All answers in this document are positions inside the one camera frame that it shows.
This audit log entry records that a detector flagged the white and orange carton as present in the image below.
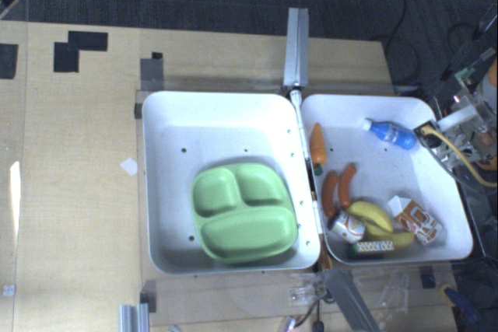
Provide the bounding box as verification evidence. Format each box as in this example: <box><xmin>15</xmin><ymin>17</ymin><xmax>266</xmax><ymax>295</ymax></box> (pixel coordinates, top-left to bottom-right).
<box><xmin>387</xmin><ymin>194</ymin><xmax>444</xmax><ymax>246</ymax></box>

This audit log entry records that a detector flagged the green divided plate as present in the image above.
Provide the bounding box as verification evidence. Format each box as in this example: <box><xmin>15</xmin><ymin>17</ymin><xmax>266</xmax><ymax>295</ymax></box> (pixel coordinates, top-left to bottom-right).
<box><xmin>191</xmin><ymin>163</ymin><xmax>300</xmax><ymax>266</ymax></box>

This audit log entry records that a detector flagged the orange carrot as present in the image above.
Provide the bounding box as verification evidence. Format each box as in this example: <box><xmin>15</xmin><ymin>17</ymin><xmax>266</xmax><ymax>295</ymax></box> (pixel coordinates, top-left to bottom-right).
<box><xmin>309</xmin><ymin>122</ymin><xmax>328</xmax><ymax>177</ymax></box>

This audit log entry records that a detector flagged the yellow banana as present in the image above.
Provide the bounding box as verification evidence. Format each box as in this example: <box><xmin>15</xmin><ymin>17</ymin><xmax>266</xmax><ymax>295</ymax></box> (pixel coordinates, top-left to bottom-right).
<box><xmin>365</xmin><ymin>223</ymin><xmax>417</xmax><ymax>250</ymax></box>
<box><xmin>345</xmin><ymin>200</ymin><xmax>395</xmax><ymax>235</ymax></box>

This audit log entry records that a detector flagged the blue bottle with white cap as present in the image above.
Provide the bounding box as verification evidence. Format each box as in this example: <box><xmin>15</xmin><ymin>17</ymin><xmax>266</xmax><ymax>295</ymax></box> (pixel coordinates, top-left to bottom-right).
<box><xmin>359</xmin><ymin>117</ymin><xmax>419</xmax><ymax>151</ymax></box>

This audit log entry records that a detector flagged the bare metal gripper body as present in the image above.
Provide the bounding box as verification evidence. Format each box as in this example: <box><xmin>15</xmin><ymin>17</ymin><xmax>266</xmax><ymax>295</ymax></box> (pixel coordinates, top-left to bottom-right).
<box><xmin>438</xmin><ymin>87</ymin><xmax>497</xmax><ymax>168</ymax></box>

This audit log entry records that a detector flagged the red-brown sausage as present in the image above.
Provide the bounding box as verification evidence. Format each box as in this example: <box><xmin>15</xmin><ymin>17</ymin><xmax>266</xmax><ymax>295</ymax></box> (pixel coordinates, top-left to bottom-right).
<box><xmin>337</xmin><ymin>163</ymin><xmax>358</xmax><ymax>211</ymax></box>
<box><xmin>321</xmin><ymin>171</ymin><xmax>341</xmax><ymax>220</ymax></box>

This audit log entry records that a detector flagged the white plastic tray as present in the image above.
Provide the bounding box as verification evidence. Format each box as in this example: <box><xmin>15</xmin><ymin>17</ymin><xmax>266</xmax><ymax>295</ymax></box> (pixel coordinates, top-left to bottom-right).
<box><xmin>141</xmin><ymin>90</ymin><xmax>322</xmax><ymax>276</ymax></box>
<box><xmin>300</xmin><ymin>93</ymin><xmax>475</xmax><ymax>266</ymax></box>

